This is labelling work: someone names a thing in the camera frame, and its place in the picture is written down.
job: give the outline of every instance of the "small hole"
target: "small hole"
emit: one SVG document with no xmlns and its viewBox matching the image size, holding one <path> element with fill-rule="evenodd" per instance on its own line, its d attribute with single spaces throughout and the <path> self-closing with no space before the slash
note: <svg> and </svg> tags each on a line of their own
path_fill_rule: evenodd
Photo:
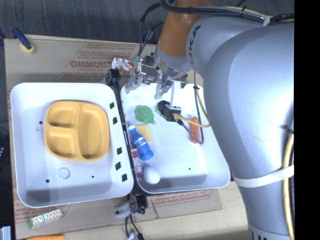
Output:
<svg viewBox="0 0 320 240">
<path fill-rule="evenodd" d="M 127 175 L 126 175 L 126 174 L 123 174 L 123 175 L 122 175 L 122 182 L 125 182 L 127 179 L 128 179 Z"/>
<path fill-rule="evenodd" d="M 121 163 L 120 162 L 117 162 L 116 164 L 115 164 L 115 169 L 116 170 L 119 170 L 121 168 Z"/>
</svg>

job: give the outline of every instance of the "white cable strap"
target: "white cable strap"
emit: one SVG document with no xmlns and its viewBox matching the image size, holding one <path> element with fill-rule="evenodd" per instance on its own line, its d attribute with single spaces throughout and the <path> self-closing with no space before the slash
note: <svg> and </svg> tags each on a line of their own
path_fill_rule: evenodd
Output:
<svg viewBox="0 0 320 240">
<path fill-rule="evenodd" d="M 263 21 L 263 27 L 268 26 L 270 24 L 270 19 L 272 18 L 272 16 L 267 16 L 265 17 L 264 21 Z"/>
<path fill-rule="evenodd" d="M 290 178 L 293 175 L 295 175 L 295 165 L 291 165 L 289 167 L 276 170 L 270 174 L 267 174 L 259 178 L 241 179 L 241 178 L 233 177 L 233 179 L 239 187 L 257 188 L 257 187 L 262 187 L 271 183 L 285 180 L 287 178 Z"/>
</svg>

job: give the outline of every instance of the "table surface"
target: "table surface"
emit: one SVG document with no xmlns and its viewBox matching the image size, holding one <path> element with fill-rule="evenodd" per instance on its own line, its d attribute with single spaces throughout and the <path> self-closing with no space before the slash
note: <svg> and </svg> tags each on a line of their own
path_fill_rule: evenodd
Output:
<svg viewBox="0 0 320 240">
<path fill-rule="evenodd" d="M 154 49 L 154 47 L 146 48 L 146 51 Z M 6 61 L 9 61 L 10 56 L 6 56 Z M 43 81 L 47 81 L 47 77 L 51 77 L 53 73 L 48 69 L 41 72 L 42 75 L 37 76 L 32 70 L 37 70 L 34 66 L 30 71 L 20 71 L 17 69 L 17 61 L 7 67 L 7 89 L 10 91 L 15 85 L 22 82 L 27 82 L 30 77 L 37 77 Z M 193 74 L 190 73 L 188 82 L 193 82 Z M 202 86 L 203 80 L 198 79 L 199 86 Z M 10 125 L 10 134 L 12 135 L 12 125 Z M 11 148 L 11 159 L 14 161 Z M 13 175 L 15 174 L 14 164 L 12 165 Z M 162 218 L 157 220 L 148 220 L 136 222 L 135 225 L 143 234 L 146 240 L 162 240 L 162 239 L 201 239 L 201 240 L 247 240 L 249 239 L 248 222 L 244 202 L 237 185 L 232 181 L 226 187 L 219 188 L 218 194 L 222 203 L 221 210 L 207 211 L 190 215 L 182 215 L 177 217 Z M 132 224 L 128 224 L 128 230 L 133 230 Z M 116 225 L 103 228 L 82 230 L 76 232 L 68 232 L 64 234 L 66 240 L 126 240 L 125 225 Z"/>
</svg>

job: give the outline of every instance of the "orange object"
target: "orange object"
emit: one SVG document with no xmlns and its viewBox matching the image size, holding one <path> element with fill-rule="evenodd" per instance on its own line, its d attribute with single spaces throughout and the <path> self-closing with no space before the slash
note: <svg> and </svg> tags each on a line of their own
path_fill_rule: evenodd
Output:
<svg viewBox="0 0 320 240">
<path fill-rule="evenodd" d="M 63 240 L 64 238 L 65 236 L 63 234 L 54 234 L 29 237 L 26 240 Z"/>
<path fill-rule="evenodd" d="M 176 7 L 213 6 L 210 0 L 176 0 Z M 186 41 L 192 25 L 199 19 L 199 14 L 168 12 L 159 38 L 160 50 L 169 56 L 186 56 Z"/>
<path fill-rule="evenodd" d="M 196 116 L 193 116 L 191 120 L 197 124 L 199 124 L 199 120 Z M 199 140 L 199 127 L 190 123 L 190 131 L 191 133 Z M 193 143 L 198 143 L 194 138 L 190 137 Z"/>
<path fill-rule="evenodd" d="M 109 148 L 106 112 L 95 104 L 75 100 L 53 103 L 46 114 L 44 141 L 57 158 L 96 161 Z"/>
</svg>

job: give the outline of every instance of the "orange carrot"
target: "orange carrot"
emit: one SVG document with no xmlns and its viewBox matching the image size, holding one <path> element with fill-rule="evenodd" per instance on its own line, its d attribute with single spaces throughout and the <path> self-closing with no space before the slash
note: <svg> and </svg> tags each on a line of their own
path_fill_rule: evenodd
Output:
<svg viewBox="0 0 320 240">
<path fill-rule="evenodd" d="M 191 120 L 193 121 L 193 122 L 195 122 L 195 123 L 197 123 L 197 124 L 199 124 L 199 120 L 198 120 L 198 118 L 196 117 L 196 116 L 193 116 L 192 118 L 191 118 Z M 198 126 L 196 126 L 196 125 L 194 125 L 194 124 L 190 124 L 190 131 L 191 131 L 191 133 L 199 140 L 199 127 Z M 191 141 L 193 142 L 193 143 L 197 143 L 197 141 L 194 139 L 194 138 L 192 138 L 191 137 Z"/>
<path fill-rule="evenodd" d="M 64 238 L 63 234 L 53 234 L 29 237 L 26 240 L 63 240 Z"/>
</svg>

